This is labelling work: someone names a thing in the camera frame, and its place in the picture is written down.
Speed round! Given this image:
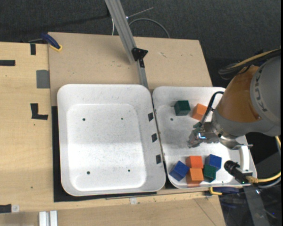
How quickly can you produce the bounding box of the black cylinder on white bracket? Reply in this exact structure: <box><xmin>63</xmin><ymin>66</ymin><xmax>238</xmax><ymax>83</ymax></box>
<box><xmin>221</xmin><ymin>137</ymin><xmax>254</xmax><ymax>185</ymax></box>

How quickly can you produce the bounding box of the pale wood board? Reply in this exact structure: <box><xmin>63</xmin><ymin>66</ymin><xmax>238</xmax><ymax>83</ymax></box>
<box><xmin>48</xmin><ymin>32</ymin><xmax>222</xmax><ymax>213</ymax></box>

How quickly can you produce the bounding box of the orange cube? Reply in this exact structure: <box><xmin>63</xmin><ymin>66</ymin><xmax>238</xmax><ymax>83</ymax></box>
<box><xmin>185</xmin><ymin>155</ymin><xmax>204</xmax><ymax>170</ymax></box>
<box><xmin>191</xmin><ymin>103</ymin><xmax>208</xmax><ymax>121</ymax></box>
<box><xmin>185</xmin><ymin>168</ymin><xmax>205</xmax><ymax>186</ymax></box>

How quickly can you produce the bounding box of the blue cube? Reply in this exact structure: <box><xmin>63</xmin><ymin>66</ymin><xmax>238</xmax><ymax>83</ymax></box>
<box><xmin>204</xmin><ymin>153</ymin><xmax>222</xmax><ymax>171</ymax></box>
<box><xmin>169</xmin><ymin>160</ymin><xmax>190</xmax><ymax>182</ymax></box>

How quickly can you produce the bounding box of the white plastic tray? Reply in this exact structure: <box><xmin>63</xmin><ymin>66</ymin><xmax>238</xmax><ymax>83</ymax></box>
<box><xmin>152</xmin><ymin>86</ymin><xmax>258</xmax><ymax>190</ymax></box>
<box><xmin>57</xmin><ymin>83</ymin><xmax>167</xmax><ymax>197</ymax></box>

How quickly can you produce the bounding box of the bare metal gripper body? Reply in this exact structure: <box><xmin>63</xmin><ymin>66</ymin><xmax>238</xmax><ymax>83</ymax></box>
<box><xmin>201</xmin><ymin>122</ymin><xmax>222</xmax><ymax>144</ymax></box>

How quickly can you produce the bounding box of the green cube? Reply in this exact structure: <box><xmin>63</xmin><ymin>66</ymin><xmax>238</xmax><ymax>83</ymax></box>
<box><xmin>202</xmin><ymin>164</ymin><xmax>217</xmax><ymax>183</ymax></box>
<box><xmin>174</xmin><ymin>100</ymin><xmax>191</xmax><ymax>116</ymax></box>

